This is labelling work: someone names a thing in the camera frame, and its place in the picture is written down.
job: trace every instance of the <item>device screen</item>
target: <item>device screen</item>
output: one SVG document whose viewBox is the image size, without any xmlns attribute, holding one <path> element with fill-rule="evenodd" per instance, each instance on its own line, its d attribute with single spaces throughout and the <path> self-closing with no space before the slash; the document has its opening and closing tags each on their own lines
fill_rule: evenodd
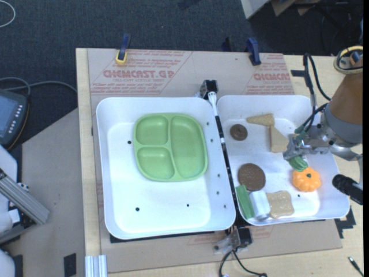
<svg viewBox="0 0 369 277">
<path fill-rule="evenodd" d="M 0 95 L 0 137 L 4 137 L 9 122 L 17 109 L 18 102 Z"/>
</svg>

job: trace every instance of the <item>white tray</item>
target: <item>white tray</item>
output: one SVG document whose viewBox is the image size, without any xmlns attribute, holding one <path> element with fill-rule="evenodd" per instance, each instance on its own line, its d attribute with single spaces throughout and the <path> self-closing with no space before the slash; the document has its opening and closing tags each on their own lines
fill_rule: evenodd
<svg viewBox="0 0 369 277">
<path fill-rule="evenodd" d="M 134 156 L 136 120 L 183 113 L 202 126 L 208 152 L 205 174 L 193 181 L 145 178 Z M 211 105 L 200 98 L 106 98 L 96 109 L 105 223 L 120 239 L 200 233 L 229 228 L 236 212 Z"/>
<path fill-rule="evenodd" d="M 283 216 L 278 219 L 268 218 L 262 221 L 255 218 L 247 219 L 249 223 L 262 226 L 341 218 L 348 213 L 348 196 L 332 185 L 332 179 L 338 174 L 338 168 L 331 153 L 306 156 L 309 166 L 320 173 L 322 185 L 314 192 L 300 192 L 292 185 L 293 169 L 283 159 L 282 153 L 276 154 L 270 151 L 268 127 L 250 124 L 246 121 L 246 118 L 250 116 L 273 113 L 276 129 L 288 137 L 310 116 L 309 98 L 296 95 L 228 95 L 219 99 L 217 108 L 223 126 L 235 187 L 239 186 L 237 179 L 239 167 L 245 163 L 255 163 L 266 174 L 266 185 L 263 188 L 265 192 L 273 193 L 287 190 L 292 197 L 295 212 L 291 216 Z M 236 141 L 230 136 L 231 126 L 237 123 L 245 126 L 248 131 L 248 136 L 243 141 Z"/>
</svg>

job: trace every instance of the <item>robotic arm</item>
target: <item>robotic arm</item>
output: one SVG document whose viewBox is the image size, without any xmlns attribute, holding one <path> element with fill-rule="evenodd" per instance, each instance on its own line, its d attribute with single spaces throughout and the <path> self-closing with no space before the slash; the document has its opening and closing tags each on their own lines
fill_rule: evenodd
<svg viewBox="0 0 369 277">
<path fill-rule="evenodd" d="M 362 51 L 362 47 L 355 46 L 339 53 L 334 67 L 345 74 L 342 83 L 328 103 L 318 109 L 313 106 L 310 120 L 297 130 L 297 135 L 290 137 L 287 150 L 283 153 L 284 159 L 288 161 L 306 154 L 325 154 L 328 151 L 345 160 L 357 161 L 360 167 L 359 183 L 338 174 L 333 178 L 333 185 L 361 205 L 363 205 L 363 155 L 354 153 L 351 148 L 363 142 Z M 321 113 L 319 124 L 312 125 L 317 113 Z"/>
</svg>

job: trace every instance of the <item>light wood table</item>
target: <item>light wood table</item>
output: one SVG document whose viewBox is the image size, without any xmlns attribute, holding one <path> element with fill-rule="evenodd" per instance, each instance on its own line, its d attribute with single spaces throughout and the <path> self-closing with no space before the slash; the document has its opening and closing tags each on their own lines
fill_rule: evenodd
<svg viewBox="0 0 369 277">
<path fill-rule="evenodd" d="M 303 69 L 302 56 L 286 55 L 284 58 L 288 70 Z M 343 79 L 343 75 L 338 74 L 333 69 L 332 57 L 313 57 L 313 59 L 317 66 L 319 80 L 323 90 L 326 94 L 332 96 Z M 92 119 L 87 49 L 76 49 L 76 61 L 78 110 L 80 116 L 85 250 L 87 256 L 98 256 L 101 254 L 101 246 L 99 237 L 99 219 L 97 214 L 95 160 L 93 153 L 93 140 L 91 136 Z M 291 81 L 295 94 L 308 96 L 308 89 L 306 88 L 302 78 L 291 76 Z M 325 103 L 325 99 L 319 94 L 317 89 L 316 93 L 318 105 Z M 357 146 L 354 150 L 357 153 L 362 153 L 362 145 Z M 336 161 L 341 174 L 353 179 L 359 178 L 359 166 L 356 162 L 347 162 L 340 158 L 336 158 Z M 353 229 L 344 230 L 342 249 L 246 259 L 243 260 L 244 265 L 252 271 L 266 272 L 268 277 L 360 276 L 348 261 L 348 257 L 353 257 L 362 271 L 364 271 L 363 207 L 353 201 L 351 202 L 351 206 L 356 220 L 356 225 Z M 206 263 L 134 272 L 122 272 L 109 274 L 109 276 L 216 277 L 218 276 L 218 268 L 219 263 Z M 223 267 L 223 273 L 227 273 L 231 277 L 252 276 L 246 273 L 235 260 L 226 262 Z"/>
</svg>

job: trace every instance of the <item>toy pumpkin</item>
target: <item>toy pumpkin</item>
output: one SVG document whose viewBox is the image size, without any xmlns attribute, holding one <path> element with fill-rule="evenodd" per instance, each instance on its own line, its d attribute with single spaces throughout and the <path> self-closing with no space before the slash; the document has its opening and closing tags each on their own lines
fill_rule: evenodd
<svg viewBox="0 0 369 277">
<path fill-rule="evenodd" d="M 322 182 L 317 171 L 306 167 L 303 171 L 293 171 L 292 184 L 302 192 L 312 192 L 318 189 Z"/>
</svg>

